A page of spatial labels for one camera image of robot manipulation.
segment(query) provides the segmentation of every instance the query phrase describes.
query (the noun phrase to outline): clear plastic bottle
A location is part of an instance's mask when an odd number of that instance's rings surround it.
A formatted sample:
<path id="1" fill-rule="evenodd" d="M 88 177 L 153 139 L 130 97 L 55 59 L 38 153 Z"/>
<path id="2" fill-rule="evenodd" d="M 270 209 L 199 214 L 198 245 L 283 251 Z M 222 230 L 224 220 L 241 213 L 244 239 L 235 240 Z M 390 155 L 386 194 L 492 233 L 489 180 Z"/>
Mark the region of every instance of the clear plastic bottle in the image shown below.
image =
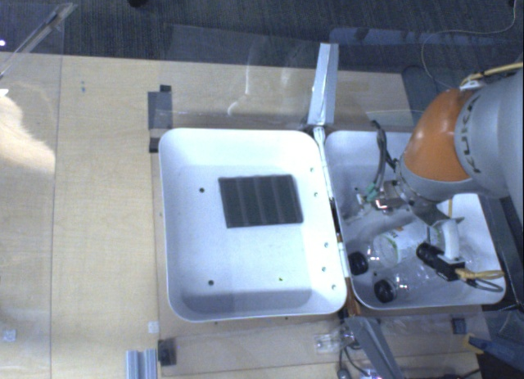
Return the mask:
<path id="1" fill-rule="evenodd" d="M 395 267 L 405 259 L 413 258 L 425 237 L 426 229 L 420 221 L 381 233 L 348 255 L 351 273 L 358 276 L 370 269 Z"/>
<path id="2" fill-rule="evenodd" d="M 380 280 L 375 282 L 373 290 L 377 299 L 386 304 L 402 296 L 408 297 L 436 277 L 435 270 L 415 256 L 393 268 L 382 270 L 379 273 Z"/>

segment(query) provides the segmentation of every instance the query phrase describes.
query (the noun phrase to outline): yellow cable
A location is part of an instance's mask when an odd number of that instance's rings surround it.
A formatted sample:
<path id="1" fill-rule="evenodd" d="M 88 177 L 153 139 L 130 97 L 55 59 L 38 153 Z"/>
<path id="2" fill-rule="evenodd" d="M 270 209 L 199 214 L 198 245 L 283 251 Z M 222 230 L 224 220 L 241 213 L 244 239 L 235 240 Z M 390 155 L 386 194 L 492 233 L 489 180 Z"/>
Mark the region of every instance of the yellow cable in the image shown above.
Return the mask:
<path id="1" fill-rule="evenodd" d="M 488 70 L 485 70 L 484 72 L 478 72 L 476 74 L 470 74 L 467 78 L 464 78 L 464 80 L 460 83 L 460 86 L 462 87 L 464 84 L 468 83 L 469 81 L 473 81 L 475 79 L 481 79 L 485 76 L 490 76 L 493 74 L 501 74 L 503 72 L 509 72 L 510 70 L 516 70 L 522 68 L 522 62 L 518 63 L 510 63 L 509 65 L 503 65 L 498 66 L 496 68 L 491 68 Z"/>
<path id="2" fill-rule="evenodd" d="M 455 269 L 457 275 L 463 280 L 474 280 L 476 278 L 481 278 L 484 280 L 495 280 L 496 278 L 504 277 L 504 271 L 502 270 L 486 270 L 473 272 L 467 268 L 457 268 Z"/>

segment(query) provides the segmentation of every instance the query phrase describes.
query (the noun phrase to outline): wooden table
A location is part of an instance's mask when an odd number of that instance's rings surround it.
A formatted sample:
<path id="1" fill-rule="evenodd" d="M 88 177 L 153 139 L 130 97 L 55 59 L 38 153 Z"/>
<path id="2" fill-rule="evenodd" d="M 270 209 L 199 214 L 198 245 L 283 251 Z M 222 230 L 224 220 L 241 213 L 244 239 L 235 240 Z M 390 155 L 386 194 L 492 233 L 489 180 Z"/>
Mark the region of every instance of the wooden table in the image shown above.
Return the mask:
<path id="1" fill-rule="evenodd" d="M 47 57 L 37 59 L 45 65 Z M 47 337 L 51 349 L 45 344 L 49 328 L 44 317 L 41 358 L 35 356 L 28 362 L 24 352 L 37 349 L 15 343 L 11 356 L 18 358 L 24 368 L 0 368 L 0 376 L 49 377 L 50 354 L 53 379 L 121 379 L 126 350 L 156 347 L 159 296 L 148 153 L 148 91 L 157 91 L 159 83 L 171 85 L 175 102 L 185 111 L 220 113 L 239 101 L 240 108 L 234 112 L 242 113 L 242 104 L 251 99 L 250 110 L 253 104 L 265 110 L 280 106 L 281 111 L 289 106 L 292 115 L 296 105 L 302 104 L 301 98 L 309 95 L 313 77 L 313 70 L 253 68 L 249 91 L 244 66 L 65 56 L 61 67 L 55 196 L 37 207 L 54 209 L 51 332 Z M 278 88 L 283 84 L 287 84 L 284 91 Z M 295 98 L 291 105 L 279 100 L 282 92 L 293 93 L 289 95 Z M 385 103 L 388 110 L 409 108 L 399 75 L 339 73 L 338 115 L 364 124 L 365 112 L 383 109 Z M 10 285 L 2 279 L 2 287 Z M 23 278 L 13 287 L 24 296 L 33 292 Z M 46 309 L 46 305 L 44 300 L 41 307 Z M 474 354 L 465 351 L 406 357 L 398 362 L 424 367 L 411 370 L 411 376 L 422 376 L 431 367 L 442 366 L 450 372 L 455 369 L 464 373 L 477 366 Z M 330 361 L 187 377 L 334 378 L 336 364 Z"/>

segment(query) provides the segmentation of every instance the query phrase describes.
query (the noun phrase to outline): white cable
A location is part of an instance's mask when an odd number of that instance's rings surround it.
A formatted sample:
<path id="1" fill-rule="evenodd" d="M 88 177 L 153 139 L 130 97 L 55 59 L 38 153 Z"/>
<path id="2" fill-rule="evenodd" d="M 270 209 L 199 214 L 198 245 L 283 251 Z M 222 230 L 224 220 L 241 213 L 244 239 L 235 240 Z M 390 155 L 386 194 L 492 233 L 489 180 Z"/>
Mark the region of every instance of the white cable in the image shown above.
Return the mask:
<path id="1" fill-rule="evenodd" d="M 513 19 L 511 21 L 511 24 L 503 29 L 496 29 L 495 31 L 472 31 L 469 29 L 444 29 L 442 31 L 438 31 L 436 33 L 433 33 L 427 36 L 424 42 L 422 43 L 422 48 L 420 50 L 420 58 L 422 60 L 422 66 L 424 67 L 424 71 L 426 72 L 427 76 L 429 76 L 435 82 L 440 83 L 441 85 L 444 85 L 447 88 L 452 88 L 447 83 L 443 83 L 442 81 L 435 79 L 433 75 L 430 73 L 429 69 L 427 68 L 426 60 L 424 59 L 424 48 L 427 42 L 438 34 L 446 34 L 446 33 L 478 34 L 478 35 L 500 34 L 500 33 L 504 33 L 508 31 L 509 29 L 511 29 L 515 25 L 516 20 L 517 20 L 517 0 L 513 0 Z"/>

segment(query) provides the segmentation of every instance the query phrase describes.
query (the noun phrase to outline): gray carpet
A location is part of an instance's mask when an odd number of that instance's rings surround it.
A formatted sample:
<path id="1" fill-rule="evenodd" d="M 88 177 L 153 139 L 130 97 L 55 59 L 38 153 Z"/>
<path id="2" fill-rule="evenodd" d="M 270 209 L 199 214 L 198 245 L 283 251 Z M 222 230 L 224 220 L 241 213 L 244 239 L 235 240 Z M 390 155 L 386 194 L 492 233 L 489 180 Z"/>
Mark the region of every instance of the gray carpet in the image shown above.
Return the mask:
<path id="1" fill-rule="evenodd" d="M 140 9 L 129 7 L 125 0 L 0 2 L 78 4 L 67 23 L 66 54 L 222 62 L 246 60 L 246 54 L 236 54 L 234 48 L 228 50 L 222 45 L 213 48 L 224 44 L 220 37 L 231 40 L 237 33 L 322 42 L 329 40 L 332 30 L 346 27 L 408 30 L 415 34 L 443 29 L 489 31 L 506 26 L 512 18 L 508 0 L 150 0 Z M 184 26 L 234 33 L 221 32 L 219 39 L 216 32 L 211 33 L 206 57 L 200 58 L 196 53 L 191 57 L 187 48 L 183 53 L 178 48 L 183 45 Z M 206 35 L 201 34 L 203 43 Z M 436 70 L 440 67 L 474 70 L 514 61 L 522 51 L 522 1 L 517 23 L 507 33 L 496 36 L 495 44 L 461 48 L 430 46 L 428 65 Z M 282 42 L 277 45 L 282 50 Z M 343 46 L 341 68 L 398 71 L 408 65 L 420 65 L 419 53 L 417 44 L 390 45 L 387 41 L 381 46 Z M 281 64 L 281 56 L 282 53 L 272 58 L 266 54 L 263 62 Z M 295 65 L 314 66 L 314 58 L 305 55 Z"/>

